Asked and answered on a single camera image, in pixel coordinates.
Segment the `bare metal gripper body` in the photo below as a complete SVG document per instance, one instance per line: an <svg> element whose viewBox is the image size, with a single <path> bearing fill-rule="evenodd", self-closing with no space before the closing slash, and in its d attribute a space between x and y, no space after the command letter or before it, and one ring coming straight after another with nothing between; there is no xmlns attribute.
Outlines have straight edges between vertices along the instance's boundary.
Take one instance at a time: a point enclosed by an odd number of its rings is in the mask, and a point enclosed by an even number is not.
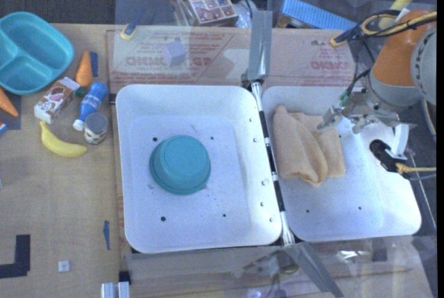
<svg viewBox="0 0 444 298"><path fill-rule="evenodd" d="M399 123L399 108L378 97L371 88L346 92L341 97L344 117L352 122L353 117L367 116L369 124L383 123L396 126Z"/></svg>

